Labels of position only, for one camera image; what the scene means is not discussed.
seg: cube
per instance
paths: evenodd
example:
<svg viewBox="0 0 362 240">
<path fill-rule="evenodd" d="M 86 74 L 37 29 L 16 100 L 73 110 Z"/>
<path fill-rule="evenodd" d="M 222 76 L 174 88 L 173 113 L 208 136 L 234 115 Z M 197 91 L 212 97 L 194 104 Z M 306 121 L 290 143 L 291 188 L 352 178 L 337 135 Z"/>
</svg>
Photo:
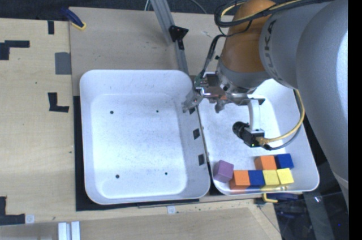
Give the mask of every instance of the cube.
<svg viewBox="0 0 362 240">
<path fill-rule="evenodd" d="M 229 186 L 232 190 L 245 190 L 250 186 L 249 172 L 247 170 L 234 170 Z"/>
<path fill-rule="evenodd" d="M 227 161 L 220 160 L 214 166 L 213 170 L 214 179 L 222 183 L 227 183 L 229 180 L 232 179 L 233 171 L 234 171 L 233 164 Z"/>
<path fill-rule="evenodd" d="M 263 170 L 265 186 L 261 190 L 273 190 L 276 187 L 280 187 L 281 183 L 277 174 L 277 170 Z"/>
<path fill-rule="evenodd" d="M 282 153 L 280 155 L 275 155 L 274 158 L 278 169 L 294 168 L 294 164 L 290 153 Z"/>
<path fill-rule="evenodd" d="M 287 186 L 291 183 L 294 183 L 290 168 L 278 169 L 277 174 L 280 181 L 280 186 Z"/>
<path fill-rule="evenodd" d="M 259 156 L 254 160 L 254 164 L 257 170 L 277 169 L 277 164 L 275 163 L 274 156 Z"/>
<path fill-rule="evenodd" d="M 261 188 L 265 185 L 262 170 L 249 170 L 250 188 Z"/>
</svg>

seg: blue clamp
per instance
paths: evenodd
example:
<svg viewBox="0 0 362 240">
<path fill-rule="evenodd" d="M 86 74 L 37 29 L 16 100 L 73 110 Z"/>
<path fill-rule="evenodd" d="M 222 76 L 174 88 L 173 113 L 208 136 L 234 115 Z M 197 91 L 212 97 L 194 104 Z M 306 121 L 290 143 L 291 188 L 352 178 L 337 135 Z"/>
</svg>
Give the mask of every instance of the blue clamp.
<svg viewBox="0 0 362 240">
<path fill-rule="evenodd" d="M 74 12 L 72 12 L 71 10 L 69 10 L 68 8 L 62 7 L 61 8 L 61 14 L 63 16 L 65 16 L 73 25 L 73 27 L 83 31 L 87 25 L 85 22 L 82 22 L 79 17 L 74 14 Z"/>
</svg>

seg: white tray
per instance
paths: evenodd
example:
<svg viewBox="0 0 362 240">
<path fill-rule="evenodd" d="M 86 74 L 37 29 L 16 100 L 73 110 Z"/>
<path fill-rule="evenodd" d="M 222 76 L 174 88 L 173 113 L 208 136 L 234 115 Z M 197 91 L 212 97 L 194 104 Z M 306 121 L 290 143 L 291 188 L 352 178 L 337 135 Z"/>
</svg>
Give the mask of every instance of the white tray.
<svg viewBox="0 0 362 240">
<path fill-rule="evenodd" d="M 177 70 L 92 70 L 80 80 L 85 189 L 98 204 L 196 199 L 210 187 L 192 87 Z"/>
<path fill-rule="evenodd" d="M 291 130 L 299 120 L 299 110 L 293 90 L 286 88 L 273 79 L 262 83 L 250 96 L 265 98 L 260 106 L 260 124 L 265 131 L 265 137 L 274 138 Z M 249 122 L 247 106 L 226 104 L 225 110 L 216 113 L 214 104 L 203 100 L 199 105 L 199 113 L 205 144 L 208 151 L 210 166 L 213 169 L 219 160 L 234 164 L 234 170 L 255 170 L 254 159 L 261 155 L 277 155 L 290 153 L 294 162 L 291 170 L 294 183 L 287 186 L 288 192 L 312 191 L 319 185 L 319 173 L 314 157 L 302 125 L 298 136 L 285 148 L 276 151 L 266 151 L 263 148 L 250 148 L 232 131 L 236 121 Z M 277 147 L 285 140 L 270 143 Z M 215 187 L 225 195 L 261 194 L 260 190 L 231 190 L 229 183 L 214 180 Z M 280 188 L 268 192 L 280 192 Z"/>
</svg>

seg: blue block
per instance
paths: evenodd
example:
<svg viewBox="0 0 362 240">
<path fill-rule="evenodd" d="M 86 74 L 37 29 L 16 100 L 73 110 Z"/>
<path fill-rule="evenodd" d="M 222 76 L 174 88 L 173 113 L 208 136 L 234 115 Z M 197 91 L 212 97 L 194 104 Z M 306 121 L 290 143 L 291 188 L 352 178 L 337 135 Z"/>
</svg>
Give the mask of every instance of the blue block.
<svg viewBox="0 0 362 240">
<path fill-rule="evenodd" d="M 262 170 L 249 170 L 248 173 L 251 188 L 259 188 L 265 185 Z"/>
<path fill-rule="evenodd" d="M 275 155 L 274 158 L 278 169 L 294 168 L 294 164 L 290 153 L 282 153 L 280 155 Z"/>
</svg>

